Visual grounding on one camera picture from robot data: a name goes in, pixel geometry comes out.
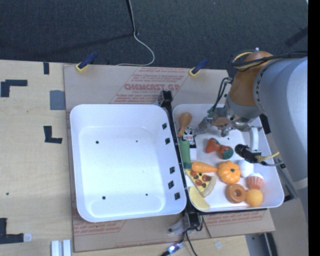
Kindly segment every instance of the toy drumstick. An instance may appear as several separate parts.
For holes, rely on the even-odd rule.
[[[184,131],[187,128],[187,126],[190,124],[192,119],[192,115],[189,112],[182,113],[179,117],[180,122],[180,130],[177,134],[178,137],[182,137],[184,135]]]

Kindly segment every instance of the wooden table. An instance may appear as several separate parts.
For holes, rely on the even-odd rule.
[[[62,63],[0,60],[0,81],[27,80],[0,97],[0,218],[7,234],[31,234],[23,243],[0,244],[2,256],[50,255],[54,240],[73,240],[66,111],[50,109],[50,91],[64,91]],[[46,143],[44,126],[62,143]],[[72,255],[159,256],[171,243],[72,252]],[[192,241],[198,255],[248,256],[244,235]],[[175,253],[193,255],[188,242]]]

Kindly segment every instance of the blue clip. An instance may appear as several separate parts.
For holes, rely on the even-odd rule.
[[[190,75],[191,77],[195,77],[196,75],[198,75],[200,69],[202,69],[205,65],[207,65],[208,62],[209,62],[209,60],[207,60],[207,59],[205,58],[205,59],[204,59],[203,61],[201,61],[197,66],[195,66],[195,67],[193,67],[193,68],[191,68],[191,69],[189,70],[189,75]]]
[[[97,57],[98,57],[98,54],[96,52],[91,53],[82,62],[75,65],[75,69],[79,72],[84,71],[88,67],[88,64],[93,62]]]

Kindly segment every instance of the pizza slice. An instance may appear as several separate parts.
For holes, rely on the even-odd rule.
[[[203,198],[208,196],[215,188],[217,181],[215,176],[209,176],[207,174],[195,172],[190,169],[185,169],[184,171]]]

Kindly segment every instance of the cardboard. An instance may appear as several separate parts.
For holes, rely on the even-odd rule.
[[[99,223],[83,220],[76,207],[69,120],[72,108],[80,104],[157,104],[162,90],[171,91],[172,108],[186,103],[214,104],[221,81],[226,77],[228,74],[225,70],[202,69],[197,76],[191,77],[187,68],[89,65],[85,71],[78,72],[74,64],[64,65],[75,252],[175,243],[180,240],[180,237],[168,234],[168,226],[177,222],[180,214]],[[223,104],[224,99],[222,98],[219,103]],[[193,232],[190,234],[190,239],[208,239],[274,230],[268,211],[265,211],[262,217],[256,218],[254,225],[248,224],[247,221],[241,222],[240,216],[235,218],[231,217],[232,215],[233,213],[221,213],[221,217],[230,219],[227,225],[217,225],[214,216],[205,216],[207,229]]]

